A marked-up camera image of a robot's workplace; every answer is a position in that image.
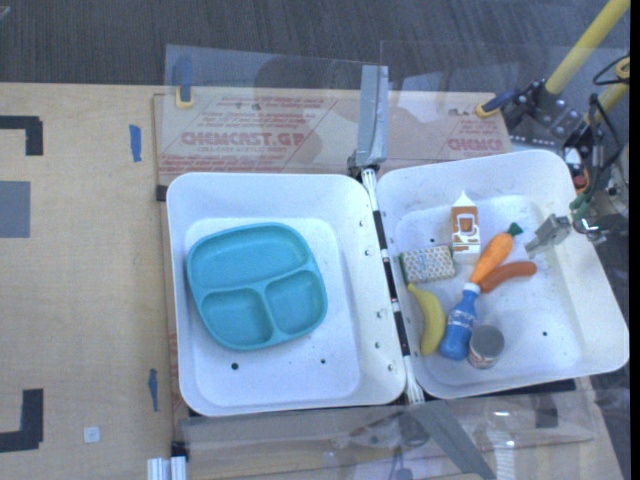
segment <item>toy milk carton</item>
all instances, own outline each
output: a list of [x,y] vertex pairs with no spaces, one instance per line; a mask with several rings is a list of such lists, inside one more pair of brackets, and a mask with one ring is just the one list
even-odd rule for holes
[[451,253],[458,263],[475,263],[480,257],[478,207],[464,191],[451,207]]

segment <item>tin can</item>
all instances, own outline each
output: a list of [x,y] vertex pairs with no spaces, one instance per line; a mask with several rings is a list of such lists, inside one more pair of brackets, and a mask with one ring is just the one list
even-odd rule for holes
[[491,368],[504,349],[504,336],[492,325],[479,325],[469,340],[469,362],[476,368]]

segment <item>teal divided plate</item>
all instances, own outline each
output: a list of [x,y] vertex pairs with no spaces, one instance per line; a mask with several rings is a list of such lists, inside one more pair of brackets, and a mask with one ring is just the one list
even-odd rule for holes
[[201,238],[187,256],[187,278],[207,330],[230,349],[298,338],[327,313],[313,253],[284,224],[252,224]]

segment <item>blue tape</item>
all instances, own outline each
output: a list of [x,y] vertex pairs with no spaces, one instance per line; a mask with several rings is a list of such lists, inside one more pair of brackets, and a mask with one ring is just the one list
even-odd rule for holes
[[180,86],[180,101],[187,103],[191,100],[191,85],[193,84],[193,64],[191,57],[183,55],[173,66],[173,85]]
[[133,155],[134,162],[141,162],[142,158],[140,153],[142,152],[142,133],[140,128],[136,125],[129,125],[129,135],[131,137],[131,154]]
[[158,372],[155,368],[151,368],[149,370],[147,386],[149,386],[149,393],[151,394],[151,400],[153,401],[153,410],[158,412]]

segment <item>gray carpet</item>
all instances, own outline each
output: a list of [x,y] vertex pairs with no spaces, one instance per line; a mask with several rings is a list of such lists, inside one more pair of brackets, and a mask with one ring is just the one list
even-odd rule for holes
[[[564,50],[557,48],[570,47],[607,1],[0,0],[11,7],[0,22],[0,81],[163,84],[167,45],[186,45],[369,63],[380,61],[382,50],[399,79],[493,61],[506,65],[517,57],[527,68],[518,74],[523,83],[528,76],[548,76],[554,59],[562,58],[558,52]],[[597,62],[613,60],[614,52],[630,48],[629,41],[627,13],[603,41]],[[401,43],[423,47],[412,51]],[[443,53],[438,45],[457,53]],[[591,76],[575,89],[584,97],[577,105],[594,91]],[[496,79],[489,87],[475,74],[448,83],[449,90],[500,90]],[[627,102],[612,112],[624,141],[628,116]],[[628,249],[626,237],[598,248],[627,318]],[[628,389],[628,365],[594,377],[594,386]],[[616,414],[618,419],[610,418],[612,439],[630,478],[629,420],[623,412],[620,425]]]

